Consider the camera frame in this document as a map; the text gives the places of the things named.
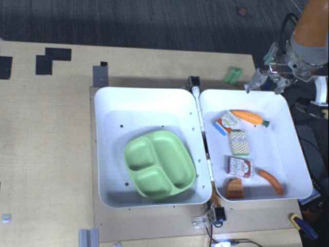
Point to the green divided plate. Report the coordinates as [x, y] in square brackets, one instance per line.
[164, 161]

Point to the orange carrot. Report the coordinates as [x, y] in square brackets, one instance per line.
[248, 116]

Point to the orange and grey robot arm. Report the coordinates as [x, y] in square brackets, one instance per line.
[312, 22]

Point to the orange and white carton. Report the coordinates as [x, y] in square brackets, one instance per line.
[226, 122]

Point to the white plastic tray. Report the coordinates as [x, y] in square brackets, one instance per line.
[280, 148]
[113, 143]

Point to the orange sausage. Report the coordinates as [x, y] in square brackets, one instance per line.
[272, 181]

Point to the brown bread slice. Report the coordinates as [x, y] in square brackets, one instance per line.
[234, 189]

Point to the green and white carton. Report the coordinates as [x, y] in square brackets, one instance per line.
[239, 143]

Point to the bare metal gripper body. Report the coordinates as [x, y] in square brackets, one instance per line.
[300, 69]

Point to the black cylinder on white bracket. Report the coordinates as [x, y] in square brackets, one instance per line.
[321, 91]

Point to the red and white carton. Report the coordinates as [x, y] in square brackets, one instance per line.
[240, 167]

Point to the green ridged toy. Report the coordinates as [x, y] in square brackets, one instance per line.
[233, 75]

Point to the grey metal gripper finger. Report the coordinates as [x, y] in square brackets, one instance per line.
[257, 80]
[282, 86]

